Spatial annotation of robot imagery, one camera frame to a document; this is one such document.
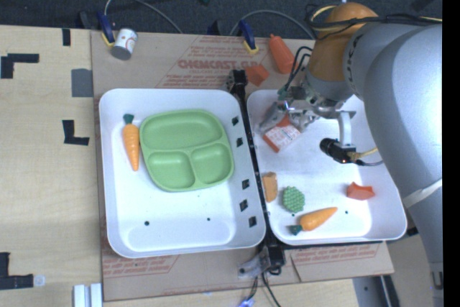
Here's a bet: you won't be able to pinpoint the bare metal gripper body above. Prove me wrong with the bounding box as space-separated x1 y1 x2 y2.
282 86 357 127

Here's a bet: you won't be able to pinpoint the orange and white carton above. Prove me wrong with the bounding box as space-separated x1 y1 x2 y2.
262 114 303 154

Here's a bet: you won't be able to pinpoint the orange cube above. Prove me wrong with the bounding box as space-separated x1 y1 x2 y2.
244 63 270 88

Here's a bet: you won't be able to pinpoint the thin black and white rod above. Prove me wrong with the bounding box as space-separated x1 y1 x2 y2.
237 91 277 280

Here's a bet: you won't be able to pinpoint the orange bottle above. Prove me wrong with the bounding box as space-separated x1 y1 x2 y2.
268 33 300 75

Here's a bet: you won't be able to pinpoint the white plastic tray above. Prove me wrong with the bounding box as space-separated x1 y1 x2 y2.
246 88 408 247
98 88 267 259

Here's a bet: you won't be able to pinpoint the orange bread slice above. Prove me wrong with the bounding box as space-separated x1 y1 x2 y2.
261 171 279 203

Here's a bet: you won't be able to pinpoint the green grapes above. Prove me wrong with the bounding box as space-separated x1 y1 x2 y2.
281 185 307 214

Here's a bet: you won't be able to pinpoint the red-orange pizza slice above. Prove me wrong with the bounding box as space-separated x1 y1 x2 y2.
346 181 376 201

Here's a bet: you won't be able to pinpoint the green divided plate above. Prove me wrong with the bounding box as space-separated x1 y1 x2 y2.
138 109 236 193

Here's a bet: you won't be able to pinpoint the brown cardboard board red print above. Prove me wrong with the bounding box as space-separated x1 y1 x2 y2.
89 30 395 302

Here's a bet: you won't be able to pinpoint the orange carrot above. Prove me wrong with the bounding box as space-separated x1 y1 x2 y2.
288 206 339 237
121 113 142 173

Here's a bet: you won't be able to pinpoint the white and orange can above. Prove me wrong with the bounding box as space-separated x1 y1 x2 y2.
110 27 139 61

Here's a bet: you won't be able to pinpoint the black cylinder on white bracket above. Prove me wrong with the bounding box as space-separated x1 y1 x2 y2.
319 111 358 165

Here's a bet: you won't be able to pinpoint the black block with thin wires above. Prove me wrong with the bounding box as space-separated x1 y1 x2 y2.
264 244 287 271
229 68 249 95

